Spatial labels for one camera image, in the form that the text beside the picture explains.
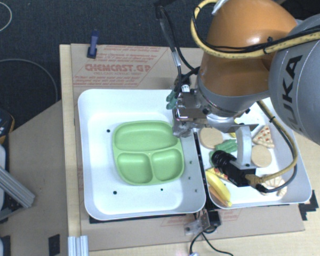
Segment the wooden edge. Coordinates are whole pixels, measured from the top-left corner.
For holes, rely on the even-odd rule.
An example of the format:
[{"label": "wooden edge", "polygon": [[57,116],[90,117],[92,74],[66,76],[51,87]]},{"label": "wooden edge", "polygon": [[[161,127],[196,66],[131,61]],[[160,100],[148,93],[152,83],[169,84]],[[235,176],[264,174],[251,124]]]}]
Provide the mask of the wooden edge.
[{"label": "wooden edge", "polygon": [[63,132],[65,151],[65,174],[69,236],[81,235],[79,192],[76,157],[76,134],[73,79],[71,67],[71,46],[60,45],[60,72],[62,87]]}]

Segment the yellow banana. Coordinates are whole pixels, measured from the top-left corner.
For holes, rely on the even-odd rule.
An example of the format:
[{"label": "yellow banana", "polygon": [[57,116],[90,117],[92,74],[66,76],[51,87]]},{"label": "yellow banana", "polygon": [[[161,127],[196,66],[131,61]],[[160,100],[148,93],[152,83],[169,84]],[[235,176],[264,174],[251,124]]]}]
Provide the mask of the yellow banana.
[{"label": "yellow banana", "polygon": [[222,200],[230,202],[231,194],[219,177],[212,172],[205,171],[207,182],[219,194]]}]

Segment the yellow cable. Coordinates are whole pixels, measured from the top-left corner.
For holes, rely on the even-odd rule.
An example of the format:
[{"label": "yellow cable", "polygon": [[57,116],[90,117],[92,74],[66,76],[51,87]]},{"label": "yellow cable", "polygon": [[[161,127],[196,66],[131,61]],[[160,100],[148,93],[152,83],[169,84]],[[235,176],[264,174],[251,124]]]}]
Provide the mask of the yellow cable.
[{"label": "yellow cable", "polygon": [[[218,0],[203,0],[194,10],[194,18],[197,19],[197,16],[200,12],[200,10],[206,6],[207,4],[211,3],[217,3]],[[208,46],[206,46],[198,37],[198,33],[196,31],[195,25],[193,20],[191,20],[191,34],[193,37],[193,40],[195,43],[207,54],[215,56],[215,57],[220,57],[220,58],[225,58],[225,59],[247,59],[247,58],[255,58],[255,57],[260,57],[266,54],[270,54],[282,49],[286,49],[288,47],[292,47],[295,45],[303,44],[306,42],[311,42],[320,39],[320,32],[317,33],[311,33],[308,35],[300,36],[295,39],[287,40],[282,43],[270,46],[265,48],[264,50],[256,50],[252,52],[247,52],[247,53],[226,53],[222,51],[217,51],[214,50]]]},{"label": "yellow cable", "polygon": [[261,184],[261,183],[264,183],[270,179],[274,179],[276,177],[279,177],[280,175],[288,172],[289,170],[291,170],[292,168],[294,168],[294,166],[296,166],[297,164],[297,161],[298,161],[298,150],[297,150],[297,147],[295,145],[295,142],[294,140],[292,139],[292,137],[287,133],[287,131],[285,130],[285,128],[283,128],[283,126],[281,125],[281,123],[273,116],[273,114],[270,112],[270,110],[268,109],[268,107],[265,105],[265,103],[263,101],[259,101],[260,102],[260,105],[262,106],[262,108],[266,111],[266,113],[268,114],[268,116],[270,118],[273,119],[273,122],[275,122],[275,124],[277,125],[277,127],[285,134],[285,136],[287,137],[287,139],[289,140],[290,144],[292,145],[292,155],[293,155],[293,161],[292,163],[287,166],[286,168],[276,172],[276,173],[273,173],[273,174],[270,174],[270,175],[267,175],[265,177],[259,177],[257,175],[254,175],[254,174],[247,174],[245,176],[246,179],[248,179],[249,181],[249,184],[250,186],[254,187],[256,186],[256,184]]}]

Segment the blue clothespin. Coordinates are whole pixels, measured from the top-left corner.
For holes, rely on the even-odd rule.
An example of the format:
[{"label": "blue clothespin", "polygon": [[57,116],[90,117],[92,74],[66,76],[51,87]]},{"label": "blue clothespin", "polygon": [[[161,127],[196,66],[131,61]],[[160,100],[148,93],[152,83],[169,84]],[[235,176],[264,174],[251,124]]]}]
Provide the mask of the blue clothespin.
[{"label": "blue clothespin", "polygon": [[96,54],[97,54],[97,41],[98,41],[98,36],[99,36],[99,32],[97,29],[94,29],[91,32],[91,39],[90,39],[90,46],[87,49],[87,57],[91,58],[91,59],[95,59],[96,58]]}]

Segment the cardboard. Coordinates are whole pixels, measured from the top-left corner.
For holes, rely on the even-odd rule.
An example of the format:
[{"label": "cardboard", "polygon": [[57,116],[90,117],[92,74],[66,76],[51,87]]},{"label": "cardboard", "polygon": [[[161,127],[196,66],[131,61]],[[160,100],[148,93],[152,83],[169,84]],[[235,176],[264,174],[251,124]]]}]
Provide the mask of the cardboard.
[{"label": "cardboard", "polygon": [[[82,235],[88,235],[89,250],[119,249],[157,244],[189,242],[184,225],[193,221],[192,214],[173,217],[90,223],[83,196],[83,167],[77,100],[90,88],[171,89],[177,68],[167,47],[97,46],[97,58],[86,57],[89,45],[72,44],[71,62],[76,130],[76,152]],[[187,61],[200,65],[200,49],[182,49]],[[183,73],[188,72],[182,66]],[[297,205],[252,207],[218,210],[222,225],[210,239],[285,233],[304,230]]]}]

